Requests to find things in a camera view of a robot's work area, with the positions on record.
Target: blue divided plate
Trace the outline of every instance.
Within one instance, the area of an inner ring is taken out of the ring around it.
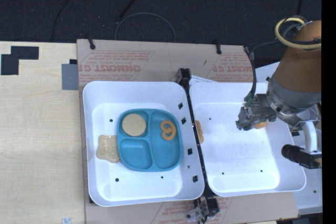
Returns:
[[[144,133],[136,137],[127,135],[121,125],[123,119],[133,113],[146,121]],[[164,120],[169,120],[176,126],[176,135],[170,141],[162,137],[160,124]],[[167,171],[175,168],[182,159],[180,127],[176,118],[163,110],[133,109],[124,112],[118,121],[117,141],[121,162],[132,170]]]

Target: light wood surface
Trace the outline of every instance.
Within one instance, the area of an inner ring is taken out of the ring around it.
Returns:
[[[62,90],[61,65],[76,44],[38,46],[19,75],[0,76],[0,223],[85,223],[79,92]]]

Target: cookie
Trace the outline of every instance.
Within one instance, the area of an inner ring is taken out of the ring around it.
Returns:
[[[124,117],[121,123],[123,131],[129,136],[140,136],[146,130],[146,121],[138,114],[132,113]]]

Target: white plastic part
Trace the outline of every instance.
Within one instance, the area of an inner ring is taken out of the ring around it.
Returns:
[[[306,144],[305,134],[299,131],[300,135],[294,136],[293,140],[299,147],[304,148]],[[322,132],[316,129],[318,152],[322,152]],[[306,174],[307,183],[305,187],[293,193],[296,204],[301,215],[309,215],[323,212],[322,195],[322,169],[303,168]]]
[[[95,81],[83,91],[86,125],[88,185],[100,206],[191,200],[201,196],[204,180],[184,89],[174,82]],[[165,172],[138,172],[121,161],[98,159],[98,137],[116,135],[120,115],[130,109],[160,109],[179,122],[182,160]]]
[[[306,140],[305,150],[309,153],[317,152],[317,134],[315,125],[312,121],[306,121],[302,124],[304,138]]]
[[[201,124],[201,144],[209,187],[223,197],[298,191],[304,188],[303,167],[284,158],[281,149],[294,145],[288,125],[276,119],[262,129],[236,126],[251,83],[198,82],[190,96]],[[267,85],[257,83],[256,93]]]

